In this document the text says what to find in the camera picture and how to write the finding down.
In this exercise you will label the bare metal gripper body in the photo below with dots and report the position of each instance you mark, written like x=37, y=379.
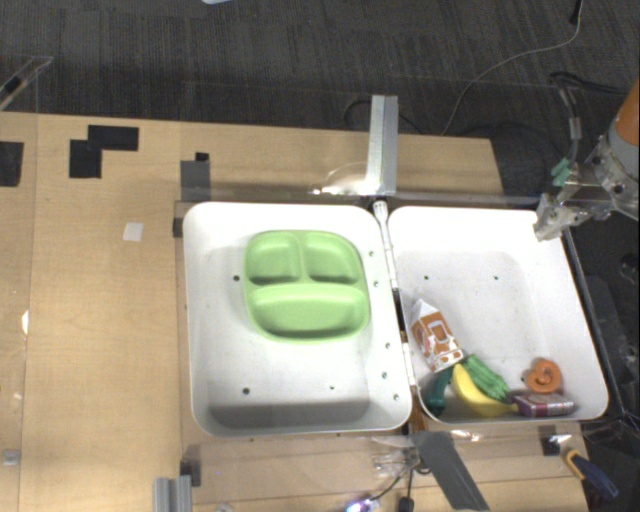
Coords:
x=607, y=180

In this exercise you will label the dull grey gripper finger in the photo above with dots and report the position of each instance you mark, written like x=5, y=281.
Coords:
x=580, y=214
x=549, y=220

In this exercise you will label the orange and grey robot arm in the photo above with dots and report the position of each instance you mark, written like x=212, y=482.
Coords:
x=629, y=122

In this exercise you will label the white plastic tray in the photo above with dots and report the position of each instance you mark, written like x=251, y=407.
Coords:
x=300, y=390
x=500, y=320

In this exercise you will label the orange pretzel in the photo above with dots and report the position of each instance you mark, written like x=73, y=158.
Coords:
x=542, y=376

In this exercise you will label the white and orange carton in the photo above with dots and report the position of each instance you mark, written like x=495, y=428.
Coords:
x=436, y=337

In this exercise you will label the green bean pods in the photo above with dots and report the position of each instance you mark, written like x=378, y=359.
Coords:
x=487, y=377

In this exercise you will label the purple packet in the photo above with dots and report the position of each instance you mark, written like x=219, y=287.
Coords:
x=545, y=405

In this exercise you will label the yellow banana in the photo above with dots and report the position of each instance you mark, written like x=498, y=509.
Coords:
x=472, y=397

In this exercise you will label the dark green cucumber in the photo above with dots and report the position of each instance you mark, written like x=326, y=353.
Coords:
x=439, y=395

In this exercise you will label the green divided plate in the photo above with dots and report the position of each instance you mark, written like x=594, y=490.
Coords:
x=305, y=310

